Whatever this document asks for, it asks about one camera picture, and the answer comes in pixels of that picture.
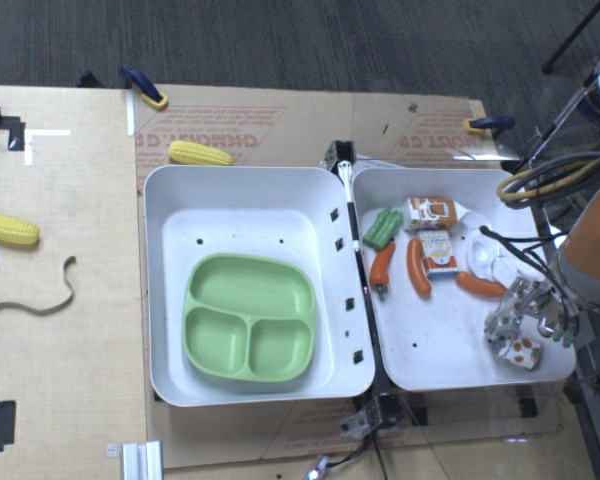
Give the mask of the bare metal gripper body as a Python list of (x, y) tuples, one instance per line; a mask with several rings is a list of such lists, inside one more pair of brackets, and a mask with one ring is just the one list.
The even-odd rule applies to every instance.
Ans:
[(551, 283), (517, 277), (497, 308), (485, 319), (486, 340), (505, 342), (508, 338), (521, 337), (526, 317), (536, 321), (541, 337), (552, 338), (563, 330), (562, 301)]

